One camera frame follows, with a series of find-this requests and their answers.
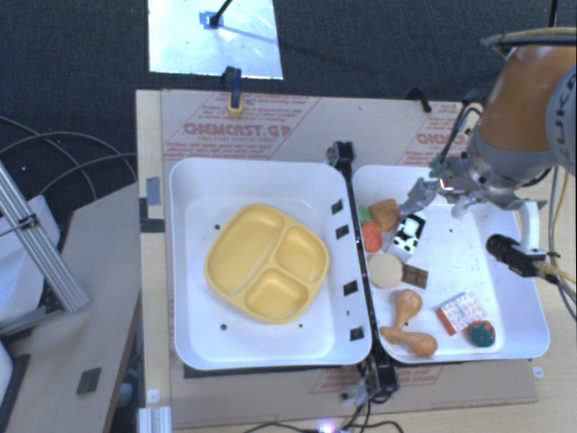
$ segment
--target black clip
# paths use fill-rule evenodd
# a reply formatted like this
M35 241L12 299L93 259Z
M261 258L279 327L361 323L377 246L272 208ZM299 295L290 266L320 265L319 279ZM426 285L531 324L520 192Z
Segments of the black clip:
M228 112L240 114L243 111L243 98L241 97L241 80L243 72L240 69L228 66L220 78L220 88L230 91L228 96Z
M33 213L21 220L18 220L18 225L20 226L21 229L28 229L31 227L35 227L36 225L38 225L39 221L38 218L36 217L36 214Z

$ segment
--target black cable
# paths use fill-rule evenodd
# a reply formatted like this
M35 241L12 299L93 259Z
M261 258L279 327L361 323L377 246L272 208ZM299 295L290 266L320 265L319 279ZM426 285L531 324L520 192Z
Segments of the black cable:
M30 141L45 139L49 136L61 136L61 135L74 136L76 138L82 138L84 140L88 140L90 142L100 144L101 146L105 147L108 151L114 152L114 154L116 154L116 155L120 154L120 151L118 151L113 145L107 143L106 141L101 140L100 138L96 138L95 136L92 136L90 134L82 134L82 133L78 133L78 132L47 132L44 134L35 134L33 136L28 136L27 138L23 138L22 140L19 140L15 143L12 143L12 144L6 146L4 149L0 150L0 155L2 155L4 152L10 151L11 149L13 149L16 146L19 146L19 145L24 144L24 143L28 143ZM128 167L128 170L131 172L134 180L137 180L136 173L134 172L134 168L130 164L130 162L128 162L126 159L124 159L124 163Z
M367 425L364 428L365 429L378 428L378 427L384 427L385 425L392 425L393 427L395 427L397 429L398 433L405 433L405 430L396 421L393 421L393 420L384 420L384 421L378 422L378 423L371 423L370 425ZM360 427L362 427L362 425L351 425L351 427L360 428Z
M359 433L362 433L367 428L367 425L369 425L370 417L371 417L371 401L367 402L367 413L365 414L364 423L362 424L362 428Z
M226 8L228 8L228 5L232 2L233 0L226 0L220 7L220 9L216 12L216 14L210 17L210 27L212 28L218 27L218 23L220 22L221 16L226 11Z
M454 139L457 137L457 134L459 134L459 131L461 130L463 124L465 123L465 120L467 119L467 117L471 112L474 112L479 117L481 117L481 110L477 109L476 107L465 106L461 109L461 111L459 111L459 115L454 121L453 129L449 134L449 139L447 140L447 143L444 146L443 150L439 153L439 164L442 164L444 162L447 154L449 153L449 150L451 149L451 145L453 144Z
M258 425L257 427L247 429L243 433L252 433L253 431L259 431L261 429L268 428L268 427L285 428L285 429L289 429L291 431L296 431L297 433L318 433L318 430L316 430L316 429L301 429L301 428L293 427L292 425L286 425L284 423L278 423L278 422L263 423L262 425Z
M7 117L3 117L1 115L0 115L0 122L4 122L5 124L9 124L11 126L14 126L18 129L20 129L20 130L24 130L25 132L32 134L32 135L39 134L38 132L36 132L32 128L30 128L24 124L21 124L20 122L16 122L15 120L9 119ZM79 162L74 157L72 157L72 155L70 153L68 153L63 147L59 146L58 144L56 144L52 140L44 139L44 142L46 142L47 144L52 146L54 149L56 149L58 152L60 152L64 157L66 157L74 165L79 165ZM90 179L90 177L88 176L88 174L84 170L82 171L82 176L86 180L87 185L90 187L90 192L92 192L92 198L94 200L97 200L98 195L96 194L96 189L94 187L94 183L92 182L92 180Z
M543 173L541 173L538 177L535 177L532 180L530 180L529 182L525 183L523 185L523 188L530 188L531 186L535 186L536 184L543 181L550 172L551 172L551 167L544 170Z
M54 186L56 183L58 183L63 178L67 177L70 173L74 173L75 171L82 170L86 167L89 167L90 165L94 165L96 163L101 163L103 161L111 161L112 159L126 159L127 157L134 157L135 155L136 154L134 152L128 152L126 154L108 155L106 157L101 157L100 159L94 159L93 161L88 161L88 162L82 163L82 164L78 165L77 167L74 167L73 169L65 171L60 176L58 176L57 178L52 180L50 183L48 183L44 187L44 189L42 191L40 191L40 193L38 195L41 196L42 194L44 194L48 189L50 189L52 186Z
M549 27L557 25L557 5L559 0L551 0L551 10L549 12Z
M392 396L392 392L388 393L387 395L385 395L384 398L380 398L379 394L377 396L375 396L374 398L371 399L371 402L373 404L384 404L385 402L387 402L390 397Z
M342 430L347 430L347 429L349 429L349 428L351 427L351 425L354 423L354 421L357 420L357 419L359 418L359 416L361 415L361 410L362 410L363 407L364 407L364 404L361 404L361 405L357 408L357 410L354 412L354 414L353 414L353 416L351 417L351 419L350 419L348 422L346 422L346 423L341 427Z

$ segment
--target white tray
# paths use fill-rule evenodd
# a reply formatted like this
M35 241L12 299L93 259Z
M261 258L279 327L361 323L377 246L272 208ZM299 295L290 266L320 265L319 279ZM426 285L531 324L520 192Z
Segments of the white tray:
M368 207L394 198L401 204L415 181L427 175L428 169L424 168L362 167L353 176L356 202L359 207ZM514 213L486 203L471 207L462 218L454 218L451 206L437 196L425 208L425 217L423 234L408 264L428 271L426 289L401 282L393 289L372 288L372 294L379 326L392 326L398 292L402 289L418 292L423 308L404 330L431 334L439 347L431 358L423 358L402 344L391 345L381 336L387 352L407 364L542 355L549 346L549 331L533 279L516 275L485 248L493 234L519 238ZM496 342L488 348L473 346L463 332L449 336L435 314L447 300L469 291L479 299L496 329Z
M356 364L371 349L371 330L353 221L343 176L321 163L186 159L170 173L175 346L200 370ZM333 215L332 205L343 209ZM274 206L325 243L330 266L315 298L297 318L272 325L242 312L213 291L204 260L218 231L238 209ZM349 234L336 238L335 230ZM358 290L343 287L357 281ZM363 338L351 340L354 329Z

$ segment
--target wooden table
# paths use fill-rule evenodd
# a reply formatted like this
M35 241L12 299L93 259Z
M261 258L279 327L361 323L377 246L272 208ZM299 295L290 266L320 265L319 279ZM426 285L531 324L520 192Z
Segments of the wooden table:
M75 212L62 257L90 302L7 346L30 356L8 433L110 429L140 316L138 223L136 185ZM78 395L89 371L94 390Z
M339 100L327 100L326 107L317 106L330 115L329 124L334 136L342 139L343 134L354 135L353 129L340 127L339 117L351 113L361 115L368 120L378 120L379 115L374 115L371 111L386 109L389 105L396 114L396 126L402 123L403 117L413 117L417 115L416 105L410 102L390 102L372 103L365 100L343 99L346 111L342 114L339 110ZM137 116L138 116L138 147L139 147L139 172L140 172L140 198L146 201L151 186L162 188L164 178L162 166L163 141L161 123L163 117L160 92L143 91L137 94ZM374 133L385 134L387 126L374 127ZM298 130L302 135L307 136L307 140L302 143L295 143L294 146L300 148L310 148L315 140L313 133L308 134L302 127ZM362 142L362 146L370 156L377 155L379 146L386 147L386 139L375 140L375 136L354 135ZM282 159L286 157L283 152L275 150L275 157ZM549 199L550 178L540 185L526 189L524 195L532 198ZM147 406L156 409L162 406L170 406L172 403L172 388L170 380L169 361L169 301L167 293L167 263L166 263L166 238L162 229L157 229L164 219L164 198L156 200L146 206L147 223L149 229L145 229L141 236L142 245L142 312L144 319L144 344L145 344L145 380L148 392ZM545 245L545 227L547 214L546 210L541 212L542 225L542 245ZM574 178L570 177L570 184L567 190L567 198L561 211L561 219L557 232L557 245L563 254L560 261L561 266L568 272L575 272L575 186ZM516 405L496 405L482 407L478 409L455 409L455 410L428 410L424 412L409 413L388 413L381 415L378 409L371 416L371 422L375 423L384 419L394 419L400 423L406 432L526 432L526 431L572 431L577 420L574 410L574 403L577 401L577 349L575 344L575 323L572 321L567 310L564 308L559 292L551 284L537 280L537 289L543 305L545 317L550 328L551 345L547 353L535 361L530 362L536 374L535 386L539 401L537 403L516 404ZM496 403L507 403L506 400L498 400ZM342 413L343 417L349 415L350 410ZM338 426L345 423L346 419L332 420L332 425ZM306 421L290 421L291 425L301 428L318 428L319 420L311 419ZM193 429L180 429L179 431L197 432L242 432L250 425L238 426L218 426ZM381 427L372 431L389 432L391 427Z

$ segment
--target toy food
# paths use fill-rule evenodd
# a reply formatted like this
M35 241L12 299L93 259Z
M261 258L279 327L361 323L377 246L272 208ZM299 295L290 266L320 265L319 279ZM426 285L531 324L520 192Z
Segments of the toy food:
M403 276L403 265L395 255L376 253L369 259L369 279L380 289L399 285Z
M435 338L422 332L403 332L405 323L415 316L423 306L420 295L410 289L402 290L396 300L397 314L393 327L383 326L379 329L387 341L393 345L402 342L421 357L430 357L437 350Z
M364 249L368 253L378 252L382 247L382 232L377 224L374 221L367 221L361 230Z
M367 207L359 207L359 223L364 225L367 221L372 220L372 215Z
M369 211L380 229L387 232L393 229L398 223L398 205L392 198L382 200L369 206Z
M403 264L403 275L401 280L407 284L425 289L428 276L429 273L425 270L421 270L420 268L409 264Z
M450 336L464 330L474 321L487 317L487 312L472 292L462 293L436 310Z
M402 332L391 327L381 327L379 331L391 343L401 341L421 357L431 357L439 347L433 336L422 332Z
M495 328L488 320L474 321L467 327L471 341L482 348L495 343Z

